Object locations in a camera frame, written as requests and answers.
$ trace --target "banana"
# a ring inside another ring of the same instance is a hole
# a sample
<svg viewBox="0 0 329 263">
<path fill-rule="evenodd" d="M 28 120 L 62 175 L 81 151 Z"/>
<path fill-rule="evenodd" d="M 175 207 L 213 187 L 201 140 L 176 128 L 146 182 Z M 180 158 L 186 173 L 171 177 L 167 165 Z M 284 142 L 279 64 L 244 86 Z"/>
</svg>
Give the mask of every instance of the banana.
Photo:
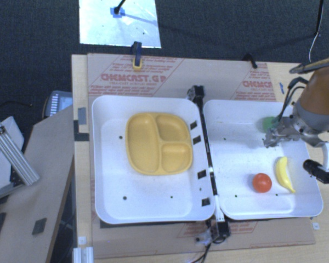
<svg viewBox="0 0 329 263">
<path fill-rule="evenodd" d="M 281 157 L 276 162 L 276 178 L 279 182 L 279 184 L 287 189 L 289 189 L 292 193 L 295 193 L 295 190 L 292 188 L 290 179 L 286 172 L 286 166 L 287 166 L 287 157 Z"/>
</svg>

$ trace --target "metal plate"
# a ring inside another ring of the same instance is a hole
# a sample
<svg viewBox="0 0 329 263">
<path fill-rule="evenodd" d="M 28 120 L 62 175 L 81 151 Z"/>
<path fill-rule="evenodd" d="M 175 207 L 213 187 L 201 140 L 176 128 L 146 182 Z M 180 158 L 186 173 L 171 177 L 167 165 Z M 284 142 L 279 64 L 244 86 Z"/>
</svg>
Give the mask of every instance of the metal plate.
<svg viewBox="0 0 329 263">
<path fill-rule="evenodd" d="M 79 0 L 82 44 L 161 48 L 155 0 L 126 0 L 120 15 L 113 8 L 121 0 Z"/>
<path fill-rule="evenodd" d="M 317 180 L 302 168 L 309 159 L 304 141 L 288 141 L 265 148 L 262 121 L 278 114 L 281 102 L 210 100 L 204 106 L 209 146 L 225 215 L 236 220 L 317 216 L 323 209 Z M 292 109 L 286 108 L 285 115 Z M 282 187 L 276 178 L 275 163 L 288 157 L 288 176 L 295 193 Z M 252 179 L 269 175 L 272 188 L 258 193 Z"/>
</svg>

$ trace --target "yellow plate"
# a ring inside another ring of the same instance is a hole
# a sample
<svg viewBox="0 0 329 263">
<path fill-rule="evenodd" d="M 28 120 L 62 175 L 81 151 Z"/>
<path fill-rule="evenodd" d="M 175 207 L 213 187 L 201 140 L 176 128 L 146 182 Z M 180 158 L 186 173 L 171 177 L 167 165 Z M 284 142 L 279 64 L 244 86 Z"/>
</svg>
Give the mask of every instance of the yellow plate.
<svg viewBox="0 0 329 263">
<path fill-rule="evenodd" d="M 126 147 L 130 164 L 142 174 L 177 174 L 192 163 L 188 127 L 172 114 L 133 115 L 127 122 Z"/>
</svg>

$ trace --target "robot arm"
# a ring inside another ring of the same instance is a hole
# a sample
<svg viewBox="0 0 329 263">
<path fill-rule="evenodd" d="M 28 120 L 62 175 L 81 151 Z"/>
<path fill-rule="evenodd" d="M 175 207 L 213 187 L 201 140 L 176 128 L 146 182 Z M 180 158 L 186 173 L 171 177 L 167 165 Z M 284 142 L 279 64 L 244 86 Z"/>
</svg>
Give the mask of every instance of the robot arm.
<svg viewBox="0 0 329 263">
<path fill-rule="evenodd" d="M 302 139 L 313 147 L 322 147 L 323 165 L 308 160 L 304 163 L 304 168 L 319 181 L 329 183 L 329 142 L 318 137 L 319 134 L 329 131 L 329 58 L 307 66 L 300 65 L 291 69 L 290 73 L 313 70 L 315 72 L 309 81 L 298 77 L 289 84 L 282 111 L 272 120 L 271 127 L 266 131 L 264 145 L 274 147 L 281 141 Z M 292 115 L 283 117 L 294 91 L 303 88 L 294 88 L 299 82 L 306 86 L 294 104 Z"/>
</svg>

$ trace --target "red tomato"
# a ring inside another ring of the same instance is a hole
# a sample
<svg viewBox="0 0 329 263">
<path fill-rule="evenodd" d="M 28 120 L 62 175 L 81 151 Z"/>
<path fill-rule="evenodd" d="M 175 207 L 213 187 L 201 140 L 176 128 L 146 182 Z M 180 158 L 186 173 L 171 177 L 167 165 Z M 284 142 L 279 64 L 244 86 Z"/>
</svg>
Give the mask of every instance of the red tomato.
<svg viewBox="0 0 329 263">
<path fill-rule="evenodd" d="M 253 188 L 259 193 L 266 193 L 272 187 L 272 181 L 270 177 L 264 173 L 258 173 L 252 180 Z"/>
</svg>

